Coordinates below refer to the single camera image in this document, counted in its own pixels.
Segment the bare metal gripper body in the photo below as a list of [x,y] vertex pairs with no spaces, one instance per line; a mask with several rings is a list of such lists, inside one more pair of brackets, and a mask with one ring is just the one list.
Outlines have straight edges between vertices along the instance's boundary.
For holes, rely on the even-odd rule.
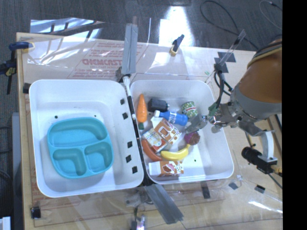
[[208,111],[208,121],[216,128],[245,127],[249,124],[249,116],[238,102],[219,104],[219,107],[213,103]]

